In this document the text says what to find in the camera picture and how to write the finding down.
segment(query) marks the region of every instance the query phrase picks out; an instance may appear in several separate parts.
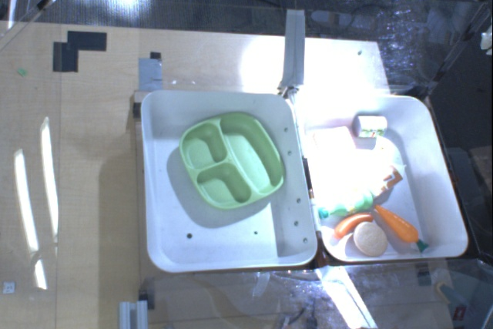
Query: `orange carrot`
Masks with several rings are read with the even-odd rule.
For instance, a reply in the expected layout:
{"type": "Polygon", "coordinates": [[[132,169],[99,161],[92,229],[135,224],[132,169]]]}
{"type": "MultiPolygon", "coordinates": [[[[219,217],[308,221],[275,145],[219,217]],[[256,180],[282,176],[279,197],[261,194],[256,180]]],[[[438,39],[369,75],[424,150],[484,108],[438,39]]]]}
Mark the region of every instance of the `orange carrot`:
{"type": "Polygon", "coordinates": [[[334,237],[336,239],[342,239],[349,232],[351,232],[359,223],[371,222],[371,221],[373,221],[373,217],[370,213],[358,213],[350,217],[344,218],[335,227],[334,237]]]}
{"type": "Polygon", "coordinates": [[[419,239],[418,230],[409,222],[400,218],[396,213],[384,209],[382,206],[375,204],[375,210],[381,219],[395,232],[397,237],[405,243],[416,243],[423,251],[428,245],[419,239]]]}

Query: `toy carrot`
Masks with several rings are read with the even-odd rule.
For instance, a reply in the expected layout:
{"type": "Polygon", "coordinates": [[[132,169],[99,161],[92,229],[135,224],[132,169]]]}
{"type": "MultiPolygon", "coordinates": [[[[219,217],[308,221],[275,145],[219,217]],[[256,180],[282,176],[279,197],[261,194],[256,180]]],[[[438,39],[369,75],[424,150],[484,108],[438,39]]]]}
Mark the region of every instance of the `toy carrot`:
{"type": "Polygon", "coordinates": [[[378,204],[375,204],[375,210],[380,215],[381,219],[395,232],[399,239],[405,243],[416,243],[420,252],[423,252],[428,247],[425,242],[420,240],[418,230],[409,222],[378,204]]]}

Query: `green divided plate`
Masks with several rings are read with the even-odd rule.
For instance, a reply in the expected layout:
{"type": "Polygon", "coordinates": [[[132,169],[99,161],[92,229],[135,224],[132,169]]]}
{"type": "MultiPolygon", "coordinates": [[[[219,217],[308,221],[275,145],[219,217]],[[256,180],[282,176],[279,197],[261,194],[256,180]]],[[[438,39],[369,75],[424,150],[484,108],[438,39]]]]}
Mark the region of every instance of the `green divided plate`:
{"type": "Polygon", "coordinates": [[[243,112],[192,126],[182,135],[179,151],[200,196],[220,209],[256,202],[284,182],[284,165],[272,139],[243,112]]]}

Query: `toy sausage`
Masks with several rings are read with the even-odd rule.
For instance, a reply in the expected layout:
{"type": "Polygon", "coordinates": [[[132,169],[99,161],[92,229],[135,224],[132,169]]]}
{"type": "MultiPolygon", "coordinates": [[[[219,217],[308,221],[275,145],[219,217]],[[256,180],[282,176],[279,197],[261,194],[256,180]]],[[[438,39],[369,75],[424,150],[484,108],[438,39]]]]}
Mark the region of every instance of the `toy sausage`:
{"type": "Polygon", "coordinates": [[[358,213],[350,217],[344,218],[334,229],[334,237],[341,239],[351,232],[358,224],[362,222],[373,221],[373,216],[370,213],[358,213]]]}

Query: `white tray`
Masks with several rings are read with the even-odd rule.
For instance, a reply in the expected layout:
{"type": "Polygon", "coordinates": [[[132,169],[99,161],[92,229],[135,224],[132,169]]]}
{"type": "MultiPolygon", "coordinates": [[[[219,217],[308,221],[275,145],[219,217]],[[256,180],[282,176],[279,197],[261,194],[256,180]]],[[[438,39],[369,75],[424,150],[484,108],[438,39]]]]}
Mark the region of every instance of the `white tray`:
{"type": "Polygon", "coordinates": [[[290,267],[317,250],[297,132],[279,96],[233,92],[156,91],[142,103],[147,249],[169,272],[290,267]],[[198,194],[179,155],[195,123],[225,112],[257,118],[278,148],[285,181],[271,196],[218,210],[198,194]]]}
{"type": "MultiPolygon", "coordinates": [[[[396,164],[404,165],[404,179],[377,203],[415,225],[421,239],[429,244],[429,248],[420,253],[415,245],[402,243],[379,223],[386,230],[389,246],[381,257],[366,257],[356,249],[351,236],[339,242],[334,239],[334,228],[340,219],[332,217],[321,226],[324,244],[332,256],[346,262],[364,262],[457,257],[464,253],[468,234],[431,115],[422,102],[406,96],[315,98],[300,95],[297,103],[298,112],[303,113],[305,119],[306,155],[316,201],[321,205],[327,203],[324,202],[326,191],[340,187],[336,172],[340,171],[344,158],[336,150],[327,154],[314,149],[310,135],[320,129],[341,126],[350,129],[356,115],[387,118],[388,129],[379,144],[394,157],[396,164]]],[[[355,142],[357,147],[364,143],[362,139],[355,142]]],[[[361,163],[371,163],[369,149],[358,150],[357,155],[361,163]]],[[[363,168],[356,166],[356,179],[358,172],[363,175],[363,168]]]]}

